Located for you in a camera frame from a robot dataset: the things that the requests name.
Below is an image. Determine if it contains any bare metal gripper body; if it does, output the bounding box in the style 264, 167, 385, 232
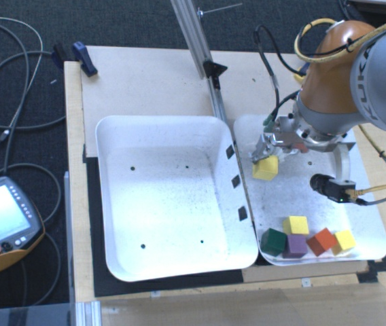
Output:
264, 115, 349, 154

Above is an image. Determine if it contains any yellow cube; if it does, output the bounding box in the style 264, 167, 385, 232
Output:
282, 215, 310, 236
251, 154, 279, 182
330, 230, 357, 256

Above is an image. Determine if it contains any white plastic tray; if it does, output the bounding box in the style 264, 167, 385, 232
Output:
232, 113, 386, 267
94, 115, 260, 283

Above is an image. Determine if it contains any green cube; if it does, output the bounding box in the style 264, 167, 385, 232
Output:
260, 228, 288, 257

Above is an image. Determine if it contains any purple cube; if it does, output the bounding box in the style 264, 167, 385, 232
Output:
282, 234, 309, 259

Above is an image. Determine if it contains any red cube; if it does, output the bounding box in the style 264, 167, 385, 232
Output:
306, 228, 338, 257

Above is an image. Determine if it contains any pale wood board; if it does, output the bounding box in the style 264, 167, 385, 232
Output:
80, 45, 386, 283

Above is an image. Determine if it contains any black cylinder on white bracket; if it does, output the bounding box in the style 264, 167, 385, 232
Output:
309, 143, 357, 204

